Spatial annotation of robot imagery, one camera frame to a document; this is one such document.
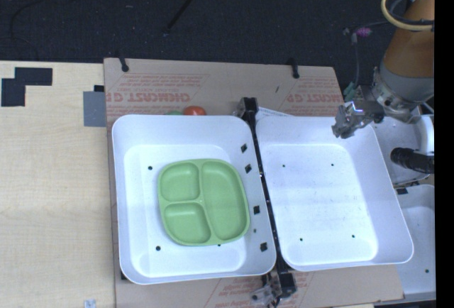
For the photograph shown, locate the thin black rod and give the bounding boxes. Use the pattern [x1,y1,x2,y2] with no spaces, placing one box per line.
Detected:
[245,111,291,286]

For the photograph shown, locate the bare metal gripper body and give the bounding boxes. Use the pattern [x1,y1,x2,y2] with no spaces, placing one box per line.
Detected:
[353,84,422,125]

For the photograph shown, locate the black cylinder on white bracket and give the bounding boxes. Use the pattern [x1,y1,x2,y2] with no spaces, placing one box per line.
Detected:
[389,114,436,187]

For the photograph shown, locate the black block with thin wires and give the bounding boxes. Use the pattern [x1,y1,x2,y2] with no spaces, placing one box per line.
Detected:
[275,271,296,299]
[236,97,259,119]

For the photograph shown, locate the green divided plate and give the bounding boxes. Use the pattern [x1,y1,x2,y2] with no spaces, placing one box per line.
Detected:
[157,158,251,248]

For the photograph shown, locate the brown cardboard board red print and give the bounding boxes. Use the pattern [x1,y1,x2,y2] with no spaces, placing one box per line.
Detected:
[103,57,406,308]

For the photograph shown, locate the red toy tomato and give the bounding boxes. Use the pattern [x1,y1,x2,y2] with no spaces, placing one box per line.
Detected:
[182,105,207,117]

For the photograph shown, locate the white plastic tray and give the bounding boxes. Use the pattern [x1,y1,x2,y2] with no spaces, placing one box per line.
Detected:
[255,115,415,273]
[111,114,277,286]

